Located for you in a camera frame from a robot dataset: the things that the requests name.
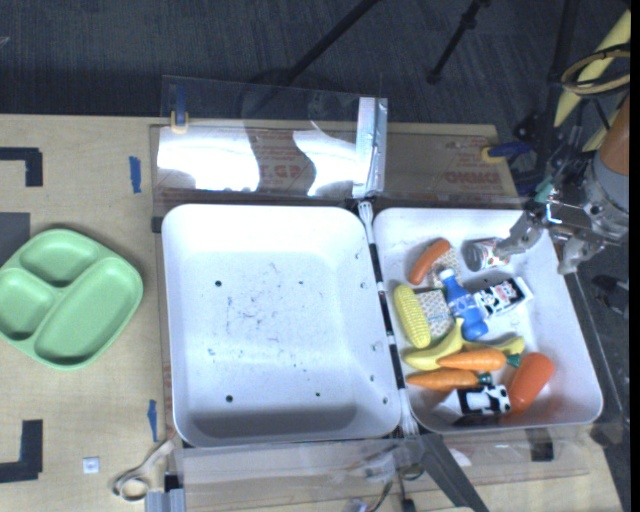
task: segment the table surface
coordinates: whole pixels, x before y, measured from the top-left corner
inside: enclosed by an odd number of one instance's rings
[[[32,236],[68,227],[93,237],[130,261],[145,288],[124,332],[85,368],[51,369],[0,343],[0,462],[18,460],[23,420],[42,419],[44,425],[43,472],[37,480],[0,484],[0,510],[144,510],[143,502],[127,503],[110,489],[119,474],[138,466],[156,446],[147,409],[150,400],[164,403],[150,174],[150,127],[161,121],[0,116],[0,147],[37,147],[44,155],[42,187],[25,187],[23,162],[0,161],[0,211],[30,213]],[[428,133],[424,126],[420,131]],[[129,157],[141,163],[140,193],[133,192]],[[164,419],[159,406],[161,439]],[[478,493],[490,510],[621,510],[602,449],[588,435],[581,436],[580,445],[582,470],[577,474],[491,482],[477,485]],[[83,458],[94,456],[100,458],[100,471],[84,474]],[[153,488],[162,485],[163,469],[159,464],[149,475]],[[437,489],[411,495],[418,510],[452,507]],[[398,503],[392,496],[379,510],[400,510]],[[273,510],[335,511],[343,506],[316,503]]]

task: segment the yellow corn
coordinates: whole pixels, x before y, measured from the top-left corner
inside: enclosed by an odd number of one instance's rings
[[[413,289],[406,284],[397,286],[393,291],[393,302],[409,341],[416,348],[428,347],[431,331]]]

